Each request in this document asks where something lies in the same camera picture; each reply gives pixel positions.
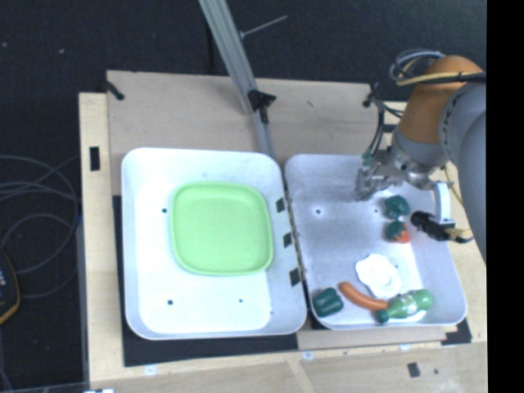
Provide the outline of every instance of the green bottle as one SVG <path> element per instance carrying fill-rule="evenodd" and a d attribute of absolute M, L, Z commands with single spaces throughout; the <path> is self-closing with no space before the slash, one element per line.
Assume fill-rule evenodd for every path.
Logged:
<path fill-rule="evenodd" d="M 433 295 L 428 290 L 415 290 L 396 297 L 387 309 L 378 310 L 375 317 L 379 323 L 385 323 L 390 318 L 407 318 L 432 306 Z"/>

